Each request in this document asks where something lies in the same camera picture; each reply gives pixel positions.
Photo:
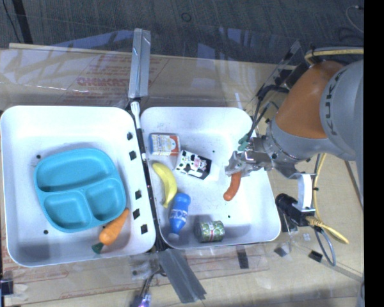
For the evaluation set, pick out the black white cow-print carton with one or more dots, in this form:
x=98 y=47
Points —
x=193 y=165

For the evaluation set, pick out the white orange blue carton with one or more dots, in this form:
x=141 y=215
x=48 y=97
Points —
x=164 y=144

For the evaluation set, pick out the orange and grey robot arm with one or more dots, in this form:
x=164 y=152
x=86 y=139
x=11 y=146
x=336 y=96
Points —
x=310 y=107

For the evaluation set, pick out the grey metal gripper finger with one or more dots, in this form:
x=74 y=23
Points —
x=247 y=170
x=233 y=163

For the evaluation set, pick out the yellow banana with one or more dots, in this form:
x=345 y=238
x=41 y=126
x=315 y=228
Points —
x=168 y=181

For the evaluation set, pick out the orange sausage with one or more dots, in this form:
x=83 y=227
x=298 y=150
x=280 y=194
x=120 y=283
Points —
x=232 y=187

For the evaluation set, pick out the brown cardboard board red print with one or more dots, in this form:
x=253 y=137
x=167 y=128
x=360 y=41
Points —
x=83 y=75

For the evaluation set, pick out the blue bottle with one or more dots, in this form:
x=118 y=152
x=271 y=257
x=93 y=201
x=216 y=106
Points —
x=179 y=214

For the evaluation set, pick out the white plastic tray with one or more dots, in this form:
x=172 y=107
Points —
x=211 y=123
x=25 y=133

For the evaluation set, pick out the blue divided plate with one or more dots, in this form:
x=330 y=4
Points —
x=76 y=190

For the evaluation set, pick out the green can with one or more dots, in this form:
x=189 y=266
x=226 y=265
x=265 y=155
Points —
x=209 y=231

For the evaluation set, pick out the orange carrot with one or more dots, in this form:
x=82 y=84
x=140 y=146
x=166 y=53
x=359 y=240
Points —
x=112 y=230

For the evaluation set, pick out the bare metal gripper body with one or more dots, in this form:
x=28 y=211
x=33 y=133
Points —
x=258 y=153

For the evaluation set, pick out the black cylinder on white bracket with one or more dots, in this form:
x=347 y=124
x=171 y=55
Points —
x=292 y=208

